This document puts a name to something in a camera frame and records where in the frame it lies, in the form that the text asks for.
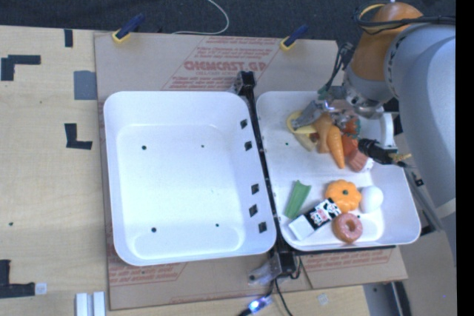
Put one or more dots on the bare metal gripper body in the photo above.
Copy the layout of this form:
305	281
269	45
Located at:
357	104

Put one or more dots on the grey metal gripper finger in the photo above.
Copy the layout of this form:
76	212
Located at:
340	119
308	115

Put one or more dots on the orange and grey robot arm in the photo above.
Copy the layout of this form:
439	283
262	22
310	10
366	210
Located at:
426	85

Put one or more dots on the yellow banana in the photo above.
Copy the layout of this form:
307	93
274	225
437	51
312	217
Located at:
304	138

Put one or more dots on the orange chicken drumstick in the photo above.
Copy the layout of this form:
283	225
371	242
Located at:
323	135

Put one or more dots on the red toy vegetable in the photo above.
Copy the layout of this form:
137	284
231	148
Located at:
350	144

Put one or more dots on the orange carrot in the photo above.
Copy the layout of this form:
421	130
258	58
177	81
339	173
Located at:
336	148

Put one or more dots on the white plastic tray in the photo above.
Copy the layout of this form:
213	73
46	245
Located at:
177	188
318	170

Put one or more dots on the orange pumpkin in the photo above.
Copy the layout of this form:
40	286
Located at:
342	195

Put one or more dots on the green celery stick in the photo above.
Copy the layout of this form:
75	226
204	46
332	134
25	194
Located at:
297	198

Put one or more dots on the white egg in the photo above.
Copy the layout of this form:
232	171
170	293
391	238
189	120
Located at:
371	199

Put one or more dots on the cow print milk carton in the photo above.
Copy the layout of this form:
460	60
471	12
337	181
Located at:
314	218

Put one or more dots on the pink doughnut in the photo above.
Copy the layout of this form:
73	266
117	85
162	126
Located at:
347	227

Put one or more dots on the brown cardboard board, red print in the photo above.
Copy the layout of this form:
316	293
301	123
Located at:
148	59

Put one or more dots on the black cylinder on white bracket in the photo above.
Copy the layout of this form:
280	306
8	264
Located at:
374	150

